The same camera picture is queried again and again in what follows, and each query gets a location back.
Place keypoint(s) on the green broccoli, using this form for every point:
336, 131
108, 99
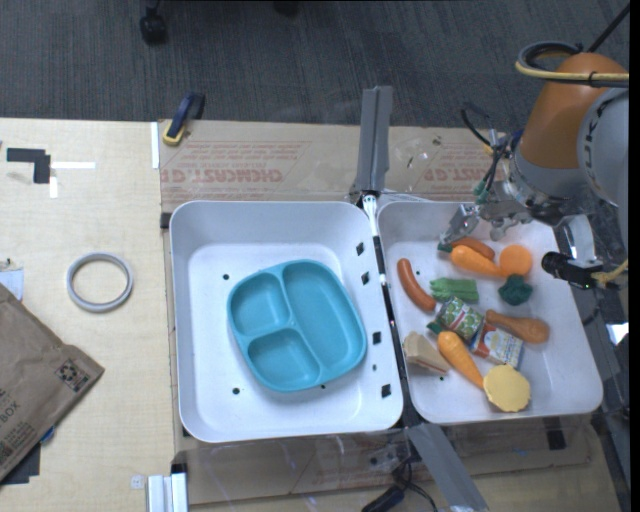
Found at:
515, 291

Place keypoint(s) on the green pea pods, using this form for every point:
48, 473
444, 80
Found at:
455, 290

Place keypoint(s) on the orange sausage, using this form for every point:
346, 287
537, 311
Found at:
479, 246
414, 285

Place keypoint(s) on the orange carrot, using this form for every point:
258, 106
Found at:
460, 357
472, 261

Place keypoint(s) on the round orange fruit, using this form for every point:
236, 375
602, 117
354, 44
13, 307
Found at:
516, 260

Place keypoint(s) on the brown chicken drumstick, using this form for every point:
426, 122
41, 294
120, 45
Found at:
525, 327

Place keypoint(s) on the white and red carton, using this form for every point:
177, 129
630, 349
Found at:
500, 346

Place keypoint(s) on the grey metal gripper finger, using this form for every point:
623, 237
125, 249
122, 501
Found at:
461, 222
502, 229

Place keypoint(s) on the white tape roll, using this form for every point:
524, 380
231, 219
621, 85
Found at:
75, 295

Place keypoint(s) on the blue divided plate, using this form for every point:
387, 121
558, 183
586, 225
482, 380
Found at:
310, 300

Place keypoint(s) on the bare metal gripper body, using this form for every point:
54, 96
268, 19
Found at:
520, 200

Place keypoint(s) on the round yellow biscuit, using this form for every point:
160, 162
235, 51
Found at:
506, 388

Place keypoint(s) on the brown cardboard board red print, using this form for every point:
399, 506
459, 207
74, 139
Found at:
260, 170

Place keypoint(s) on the small can green label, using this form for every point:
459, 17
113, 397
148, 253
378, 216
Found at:
460, 318

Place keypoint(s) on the black cylinder on white bracket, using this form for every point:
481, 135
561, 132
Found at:
562, 265

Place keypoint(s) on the black chair caster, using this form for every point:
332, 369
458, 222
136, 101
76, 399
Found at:
152, 27

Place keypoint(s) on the brown paper envelope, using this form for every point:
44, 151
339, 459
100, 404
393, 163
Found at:
35, 365

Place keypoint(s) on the beige sandwich wedge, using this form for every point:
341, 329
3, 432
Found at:
422, 352

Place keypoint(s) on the white plastic tray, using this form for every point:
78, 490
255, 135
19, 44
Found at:
560, 380
200, 320

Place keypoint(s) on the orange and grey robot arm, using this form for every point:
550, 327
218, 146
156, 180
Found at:
560, 120

